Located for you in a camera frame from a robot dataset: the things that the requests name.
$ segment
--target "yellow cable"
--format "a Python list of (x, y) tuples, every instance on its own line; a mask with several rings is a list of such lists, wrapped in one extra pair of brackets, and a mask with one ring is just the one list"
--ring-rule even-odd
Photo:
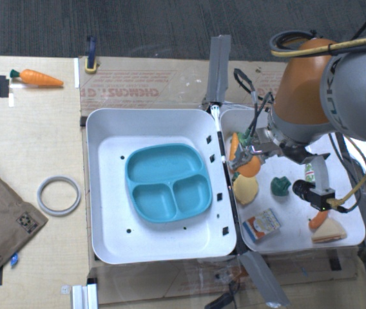
[(325, 53), (331, 50), (337, 50), (342, 48), (350, 48), (366, 45), (366, 38), (356, 39), (352, 41), (340, 42), (337, 44), (332, 44), (330, 46), (322, 46), (317, 48), (305, 49), (305, 50), (293, 50), (293, 51), (274, 51), (271, 50), (272, 55), (277, 57), (297, 57), (312, 55), (316, 53)]
[[(349, 138), (346, 135), (344, 135), (344, 137), (355, 147), (355, 149), (357, 150), (357, 152), (359, 152), (359, 154), (361, 155), (363, 161), (365, 162), (365, 166), (366, 166), (366, 157), (362, 153), (362, 151), (360, 150), (360, 148), (355, 144), (355, 142), (351, 138)], [(326, 202), (330, 206), (332, 206), (333, 209), (336, 209), (338, 206), (340, 206), (343, 203), (345, 203), (345, 201), (347, 201), (356, 191), (358, 191), (358, 189), (365, 183), (365, 181), (366, 181), (366, 171), (365, 171), (365, 175), (363, 175), (363, 177), (359, 181), (359, 183), (356, 184), (356, 186), (351, 191), (349, 191), (346, 196), (344, 196), (342, 199), (329, 198), (329, 199), (326, 199)]]

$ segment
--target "wooden table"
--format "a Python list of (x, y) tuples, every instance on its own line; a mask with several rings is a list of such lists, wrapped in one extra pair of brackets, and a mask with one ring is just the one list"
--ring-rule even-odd
[[(0, 177), (25, 201), (36, 207), (38, 186), (47, 177), (65, 174), (81, 186), (84, 164), (79, 89), (75, 87), (75, 60), (36, 57), (0, 57), (0, 75), (30, 68), (64, 81), (61, 89), (15, 88), (14, 106), (0, 98)], [(69, 206), (73, 189), (65, 183), (49, 186), (44, 201), (54, 209)], [(85, 285), (89, 272), (86, 204), (49, 222), (19, 251), (19, 262), (4, 266), (0, 308), (70, 308), (72, 285)], [(366, 273), (354, 260), (357, 277), (284, 286), (293, 308), (366, 308)], [(203, 308), (218, 295), (163, 301), (107, 304), (102, 308)], [(241, 292), (239, 308), (267, 308), (257, 290)]]

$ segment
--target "small box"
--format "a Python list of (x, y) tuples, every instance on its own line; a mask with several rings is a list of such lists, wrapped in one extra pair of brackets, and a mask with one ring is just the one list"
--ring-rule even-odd
[(243, 222), (253, 242), (280, 228), (280, 223), (271, 209), (252, 216)]

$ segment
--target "blue small object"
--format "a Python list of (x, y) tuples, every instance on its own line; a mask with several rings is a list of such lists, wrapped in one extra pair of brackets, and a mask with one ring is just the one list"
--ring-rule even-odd
[(153, 223), (190, 218), (211, 204), (206, 166), (199, 153), (186, 144), (134, 151), (126, 160), (126, 183), (138, 214)]
[(11, 267), (13, 268), (17, 264), (17, 262), (18, 262), (18, 253), (15, 252), (13, 254), (13, 256), (11, 257), (11, 259), (10, 259), (10, 265), (11, 265)]

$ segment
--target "yellow round toy food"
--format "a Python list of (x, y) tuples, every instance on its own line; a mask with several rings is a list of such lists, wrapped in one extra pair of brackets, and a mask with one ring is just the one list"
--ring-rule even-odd
[[(232, 141), (230, 144), (229, 160), (235, 159), (235, 152), (238, 147), (238, 144), (239, 144), (239, 137), (237, 136), (237, 133), (233, 133)], [(255, 176), (257, 173), (259, 173), (259, 171), (260, 171), (260, 160), (257, 156), (253, 156), (248, 163), (238, 167), (238, 169), (233, 172), (239, 172), (241, 175), (247, 178), (251, 178)]]
[(233, 194), (242, 205), (251, 203), (256, 197), (258, 190), (259, 185), (255, 177), (246, 178), (240, 174), (233, 182)]

